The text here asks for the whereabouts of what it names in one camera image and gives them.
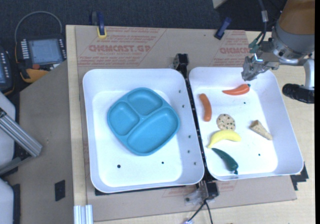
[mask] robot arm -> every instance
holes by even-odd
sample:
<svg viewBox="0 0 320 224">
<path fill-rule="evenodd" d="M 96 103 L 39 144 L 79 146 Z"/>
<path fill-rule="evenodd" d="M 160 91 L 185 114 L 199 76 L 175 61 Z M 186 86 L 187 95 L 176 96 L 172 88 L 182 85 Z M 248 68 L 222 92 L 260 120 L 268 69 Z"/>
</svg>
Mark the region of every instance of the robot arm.
<svg viewBox="0 0 320 224">
<path fill-rule="evenodd" d="M 280 65 L 304 66 L 305 85 L 286 84 L 286 96 L 305 103 L 315 102 L 315 0 L 288 0 L 280 19 L 272 29 L 271 38 L 249 45 L 252 57 L 243 64 L 242 78 L 253 80 Z"/>
</svg>

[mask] wire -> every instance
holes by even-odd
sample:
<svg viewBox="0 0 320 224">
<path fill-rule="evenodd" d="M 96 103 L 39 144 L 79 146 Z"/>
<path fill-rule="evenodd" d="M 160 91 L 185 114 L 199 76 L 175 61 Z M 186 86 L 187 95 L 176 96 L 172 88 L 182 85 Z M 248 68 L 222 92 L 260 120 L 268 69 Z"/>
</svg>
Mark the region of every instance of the wire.
<svg viewBox="0 0 320 224">
<path fill-rule="evenodd" d="M 212 216 L 211 216 L 211 212 L 210 212 L 210 208 L 209 208 L 209 204 L 207 202 L 207 200 L 205 200 L 205 205 L 208 208 L 208 212 L 209 212 L 209 217 L 210 217 L 210 222 L 211 224 L 214 224 L 213 220 L 212 220 Z"/>
<path fill-rule="evenodd" d="M 200 212 L 200 210 L 204 207 L 204 205 L 206 205 L 206 207 L 208 208 L 208 212 L 209 212 L 209 217 L 210 217 L 210 222 L 211 222 L 211 224 L 214 224 L 214 223 L 213 223 L 213 220 L 212 220 L 210 208 L 209 208 L 209 205 L 208 205 L 208 202 L 207 202 L 207 198 L 204 199 L 204 201 L 203 201 L 203 203 L 201 204 L 201 206 L 198 208 L 198 210 L 196 210 L 196 212 L 192 215 L 192 217 L 186 221 L 186 223 L 189 223 L 189 222 L 198 214 L 198 212 Z"/>
<path fill-rule="evenodd" d="M 63 27 L 62 27 L 62 23 L 61 23 L 60 19 L 59 19 L 57 16 L 55 16 L 53 13 L 51 13 L 51 12 L 44 11 L 44 10 L 39 10 L 39 11 L 34 11 L 34 12 L 31 12 L 31 13 L 27 14 L 26 16 L 24 16 L 24 17 L 18 22 L 17 26 L 15 27 L 15 31 L 14 31 L 14 41 L 15 41 L 15 43 L 17 43 L 17 33 L 18 33 L 18 28 L 19 28 L 19 26 L 21 25 L 21 23 L 22 23 L 26 18 L 30 17 L 31 15 L 35 15 L 35 14 L 48 14 L 48 15 L 53 16 L 53 17 L 58 21 L 58 23 L 59 23 L 59 25 L 60 25 L 60 34 L 62 34 Z"/>
<path fill-rule="evenodd" d="M 187 220 L 187 223 L 190 222 L 190 221 L 198 214 L 198 212 L 200 212 L 200 210 L 202 209 L 202 207 L 204 207 L 205 203 L 206 203 L 206 199 L 203 201 L 203 203 L 202 203 L 201 206 L 198 208 L 198 210 L 196 210 L 196 212 L 192 215 L 192 217 Z"/>
<path fill-rule="evenodd" d="M 265 39 L 266 33 L 267 33 L 267 22 L 268 22 L 268 12 L 266 10 L 265 4 L 263 0 L 258 0 L 258 3 L 260 5 L 260 9 L 261 9 L 261 16 L 262 16 L 262 22 L 264 24 L 263 26 L 263 31 L 260 33 L 260 35 L 258 37 L 261 37 L 260 41 L 257 43 L 257 45 L 261 45 L 261 43 L 263 42 L 263 40 Z"/>
</svg>

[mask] red pepper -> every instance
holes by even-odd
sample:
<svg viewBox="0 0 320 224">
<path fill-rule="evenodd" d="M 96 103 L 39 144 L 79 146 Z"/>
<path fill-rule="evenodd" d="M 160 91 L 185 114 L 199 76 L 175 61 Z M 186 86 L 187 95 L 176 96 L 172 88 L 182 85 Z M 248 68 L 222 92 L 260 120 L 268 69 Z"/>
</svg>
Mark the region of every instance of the red pepper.
<svg viewBox="0 0 320 224">
<path fill-rule="evenodd" d="M 222 92 L 228 95 L 242 95 L 246 94 L 250 90 L 250 84 L 244 83 L 238 86 L 237 88 L 230 90 L 223 90 Z"/>
</svg>

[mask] cookie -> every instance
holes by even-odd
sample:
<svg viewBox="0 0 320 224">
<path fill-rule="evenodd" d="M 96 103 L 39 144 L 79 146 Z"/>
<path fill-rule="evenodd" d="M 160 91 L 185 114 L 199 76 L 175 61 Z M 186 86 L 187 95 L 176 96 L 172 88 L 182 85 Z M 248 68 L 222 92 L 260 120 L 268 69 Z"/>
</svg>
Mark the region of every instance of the cookie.
<svg viewBox="0 0 320 224">
<path fill-rule="evenodd" d="M 253 121 L 250 125 L 250 129 L 270 141 L 273 139 L 273 136 L 267 132 L 266 128 L 264 128 L 259 120 Z"/>
<path fill-rule="evenodd" d="M 228 114 L 221 114 L 216 119 L 216 124 L 220 130 L 235 130 L 235 120 Z"/>
</svg>

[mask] cardboard sheet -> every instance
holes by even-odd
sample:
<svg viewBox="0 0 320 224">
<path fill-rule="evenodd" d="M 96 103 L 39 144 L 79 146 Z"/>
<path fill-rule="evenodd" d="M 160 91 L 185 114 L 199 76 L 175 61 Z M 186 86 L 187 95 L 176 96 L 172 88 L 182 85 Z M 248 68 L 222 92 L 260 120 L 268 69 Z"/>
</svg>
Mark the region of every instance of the cardboard sheet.
<svg viewBox="0 0 320 224">
<path fill-rule="evenodd" d="M 90 159 L 82 80 L 92 69 L 172 68 L 178 53 L 188 54 L 188 70 L 195 67 L 241 67 L 249 54 L 245 31 L 226 30 L 221 40 L 215 30 L 144 27 L 106 27 L 100 39 L 95 26 L 75 28 L 87 203 L 94 221 L 107 221 L 198 208 L 185 201 L 195 185 L 116 194 L 96 194 L 90 179 Z M 219 196 L 209 203 L 223 208 L 296 199 L 290 176 L 217 181 Z"/>
</svg>

